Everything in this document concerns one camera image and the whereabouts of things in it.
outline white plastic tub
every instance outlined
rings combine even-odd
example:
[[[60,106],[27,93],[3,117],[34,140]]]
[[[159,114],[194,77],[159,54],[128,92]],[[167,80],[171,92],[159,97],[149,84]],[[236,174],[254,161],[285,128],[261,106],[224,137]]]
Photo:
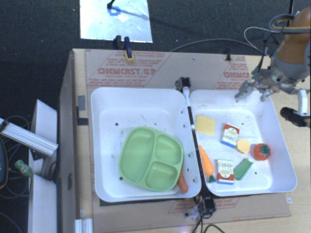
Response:
[[[254,91],[249,97],[235,102],[237,91],[196,90],[190,95],[194,120],[196,115],[215,119],[214,136],[197,133],[198,144],[208,154],[216,167],[217,159],[232,160],[236,168],[244,158],[254,162],[242,180],[233,185],[207,183],[217,196],[238,196],[260,193],[290,192],[297,185],[295,171],[284,141],[271,99],[260,101],[261,94]],[[239,139],[251,143],[248,154],[222,144],[226,123],[240,128]],[[257,161],[252,156],[252,147],[258,143],[268,144],[271,157]]]
[[[95,190],[107,202],[191,198],[201,190],[201,181],[187,104],[173,89],[103,87],[91,95],[94,141]],[[176,185],[167,192],[155,192],[120,179],[118,161],[128,133],[144,126],[176,138],[184,149],[182,170],[188,192]]]

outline blue sticker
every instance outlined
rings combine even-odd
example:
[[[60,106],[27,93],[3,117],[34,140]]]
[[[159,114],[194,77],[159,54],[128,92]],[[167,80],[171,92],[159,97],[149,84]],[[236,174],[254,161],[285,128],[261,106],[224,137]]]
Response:
[[[108,9],[107,8],[107,11],[108,13],[111,15],[111,16],[117,16],[117,15],[120,15],[121,14],[121,9],[117,6],[114,6],[112,7],[111,9]]]

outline black floor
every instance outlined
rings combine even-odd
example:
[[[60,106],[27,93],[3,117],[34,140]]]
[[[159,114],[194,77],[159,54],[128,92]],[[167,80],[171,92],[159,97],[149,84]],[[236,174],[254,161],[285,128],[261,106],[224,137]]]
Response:
[[[132,48],[170,51],[209,38],[244,41],[246,28],[267,28],[272,17],[288,13],[289,4],[290,0],[148,0],[153,43],[134,43]],[[308,6],[310,0],[294,0],[294,12]],[[36,99],[57,109],[69,51],[112,48],[109,41],[80,39],[79,0],[0,0],[0,16],[1,118],[19,115],[31,121]],[[248,36],[262,47],[263,32],[252,30]],[[182,51],[223,53],[226,49],[232,54],[259,54],[230,42],[197,44]],[[27,159],[26,152],[22,148],[17,151],[10,163],[12,169],[15,159]],[[23,179],[10,182],[16,191],[25,185]],[[3,189],[1,194],[7,195],[7,191]],[[24,233],[27,210],[27,198],[0,198],[0,212]],[[15,232],[12,223],[0,215],[0,233]]]

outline yellow round object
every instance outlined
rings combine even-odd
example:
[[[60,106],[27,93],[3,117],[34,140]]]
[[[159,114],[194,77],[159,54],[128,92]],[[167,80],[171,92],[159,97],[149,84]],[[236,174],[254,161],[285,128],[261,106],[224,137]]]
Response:
[[[237,148],[242,153],[248,153],[251,150],[251,144],[247,140],[238,140]]]

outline green bottle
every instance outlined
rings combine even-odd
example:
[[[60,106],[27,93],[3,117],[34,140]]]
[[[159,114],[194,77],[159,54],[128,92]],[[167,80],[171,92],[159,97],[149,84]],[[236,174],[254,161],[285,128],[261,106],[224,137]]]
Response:
[[[34,174],[31,167],[25,164],[22,160],[16,161],[14,166],[22,173],[22,175],[29,178],[33,177]]]

